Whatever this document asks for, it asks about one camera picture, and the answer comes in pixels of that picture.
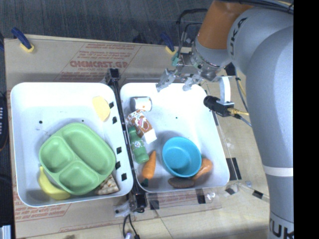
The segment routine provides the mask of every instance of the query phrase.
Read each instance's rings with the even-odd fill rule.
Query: white band
[[[273,175],[273,176],[279,176],[279,177],[293,177],[294,175],[294,168],[293,167],[270,167],[270,166],[265,166],[264,171],[268,175]]]

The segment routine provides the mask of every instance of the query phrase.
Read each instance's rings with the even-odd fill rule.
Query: green divided plate
[[[40,148],[40,163],[62,189],[84,195],[99,186],[115,167],[115,154],[92,129],[70,123]]]

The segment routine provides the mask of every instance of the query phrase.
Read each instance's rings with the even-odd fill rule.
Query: plastic bottle
[[[142,164],[149,160],[143,140],[137,135],[135,127],[129,128],[131,150],[134,153],[136,163]]]

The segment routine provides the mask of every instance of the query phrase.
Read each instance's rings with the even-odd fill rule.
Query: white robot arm
[[[157,88],[189,67],[197,73],[184,90],[203,79],[216,81],[229,63],[245,74],[247,107],[270,194],[268,238],[293,239],[293,7],[255,1],[214,0],[191,52],[178,55],[175,72],[166,71]]]

